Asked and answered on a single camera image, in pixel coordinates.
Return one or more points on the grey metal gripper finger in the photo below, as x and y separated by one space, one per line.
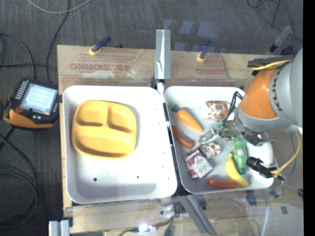
213 132
204 139

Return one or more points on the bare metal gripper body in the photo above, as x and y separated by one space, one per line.
232 129

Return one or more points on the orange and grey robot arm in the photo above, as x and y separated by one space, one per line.
258 102

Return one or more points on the red and white can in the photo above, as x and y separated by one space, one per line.
211 150

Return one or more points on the orange and white carton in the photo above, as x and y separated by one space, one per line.
216 109

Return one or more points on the orange red sausage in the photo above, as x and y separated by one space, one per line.
222 184
181 138

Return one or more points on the orange carrot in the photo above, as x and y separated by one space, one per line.
188 119

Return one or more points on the green bottle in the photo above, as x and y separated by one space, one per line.
240 155

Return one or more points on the red and white carton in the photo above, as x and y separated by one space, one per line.
198 165

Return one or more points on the white plastic tray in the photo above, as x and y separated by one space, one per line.
118 181
192 99

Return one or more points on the yellow banana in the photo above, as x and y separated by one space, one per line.
232 171

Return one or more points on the yellow divided plate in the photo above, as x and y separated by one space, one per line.
103 131

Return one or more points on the brown cardboard board red print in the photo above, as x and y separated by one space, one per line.
73 60

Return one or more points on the black cylinder on white bracket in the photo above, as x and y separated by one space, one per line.
258 165

